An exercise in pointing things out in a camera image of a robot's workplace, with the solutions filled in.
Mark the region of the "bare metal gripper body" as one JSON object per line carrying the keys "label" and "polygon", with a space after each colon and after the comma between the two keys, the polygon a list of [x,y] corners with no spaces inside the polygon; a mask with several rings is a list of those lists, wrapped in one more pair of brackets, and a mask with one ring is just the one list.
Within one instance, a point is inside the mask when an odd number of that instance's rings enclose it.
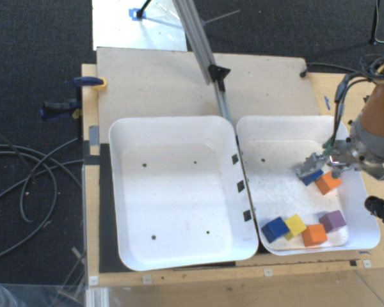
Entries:
{"label": "bare metal gripper body", "polygon": [[328,166],[347,167],[348,170],[381,173],[384,159],[368,150],[355,138],[329,139],[323,144],[323,155]]}

